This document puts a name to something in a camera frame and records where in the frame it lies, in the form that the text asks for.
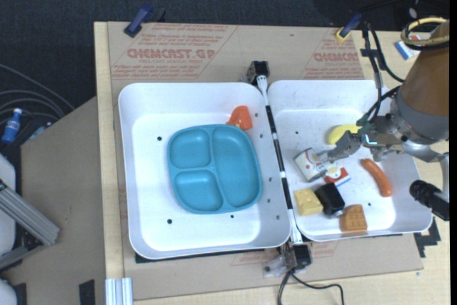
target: red-orange toy block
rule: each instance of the red-orange toy block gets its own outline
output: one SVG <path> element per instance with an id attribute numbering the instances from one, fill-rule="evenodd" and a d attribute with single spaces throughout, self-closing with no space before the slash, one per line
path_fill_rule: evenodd
<path id="1" fill-rule="evenodd" d="M 252 120 L 249 115 L 248 107 L 238 106 L 231 113 L 228 125 L 239 127 L 242 130 L 249 130 L 252 128 Z"/>

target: blue bottle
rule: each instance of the blue bottle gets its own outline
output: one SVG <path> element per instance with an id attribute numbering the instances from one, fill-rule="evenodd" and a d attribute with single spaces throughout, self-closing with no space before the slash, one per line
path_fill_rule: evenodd
<path id="1" fill-rule="evenodd" d="M 15 108 L 13 110 L 13 116 L 8 120 L 5 126 L 5 132 L 1 137 L 1 142 L 8 145 L 14 141 L 19 129 L 21 128 L 21 115 L 22 109 Z"/>

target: blue plate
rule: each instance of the blue plate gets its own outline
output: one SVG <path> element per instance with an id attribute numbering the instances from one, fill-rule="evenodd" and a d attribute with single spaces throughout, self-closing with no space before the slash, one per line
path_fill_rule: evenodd
<path id="1" fill-rule="evenodd" d="M 257 155 L 238 127 L 215 124 L 176 132 L 167 158 L 179 203 L 197 214 L 246 209 L 262 193 Z"/>

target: white tray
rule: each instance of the white tray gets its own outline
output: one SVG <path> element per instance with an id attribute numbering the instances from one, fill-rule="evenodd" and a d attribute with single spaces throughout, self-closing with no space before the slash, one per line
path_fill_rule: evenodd
<path id="1" fill-rule="evenodd" d="M 300 216 L 293 191 L 316 190 L 324 184 L 320 179 L 307 183 L 293 160 L 307 148 L 320 152 L 332 149 L 326 136 L 333 127 L 355 124 L 377 97 L 374 81 L 277 81 L 268 89 L 278 140 L 286 170 L 297 227 L 307 238 L 328 241 L 353 237 L 341 232 L 339 220 L 324 213 Z M 390 99 L 382 103 L 379 115 L 389 110 Z M 409 186 L 419 179 L 413 158 L 391 153 L 379 163 L 389 178 L 392 197 L 382 197 L 371 175 L 360 160 L 371 158 L 368 148 L 361 147 L 354 155 L 339 161 L 351 180 L 338 187 L 346 206 L 362 204 L 368 231 L 358 236 L 402 234 L 426 230 L 432 220 L 431 210 L 414 200 Z"/>
<path id="2" fill-rule="evenodd" d="M 245 105 L 246 131 L 263 180 L 261 198 L 242 211 L 194 214 L 174 196 L 166 147 L 178 130 L 225 124 Z M 246 83 L 140 83 L 119 95 L 130 242 L 147 259 L 264 249 L 290 235 L 281 178 L 260 92 Z"/>

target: brown sausage toy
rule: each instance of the brown sausage toy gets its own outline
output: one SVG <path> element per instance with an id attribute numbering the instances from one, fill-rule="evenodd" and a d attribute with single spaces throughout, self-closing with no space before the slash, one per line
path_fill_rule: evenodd
<path id="1" fill-rule="evenodd" d="M 378 187 L 381 191 L 381 195 L 383 197 L 392 196 L 391 182 L 388 181 L 386 175 L 384 174 L 382 169 L 379 168 L 378 164 L 376 164 L 371 159 L 363 159 L 362 166 L 372 175 L 372 177 L 378 184 Z"/>

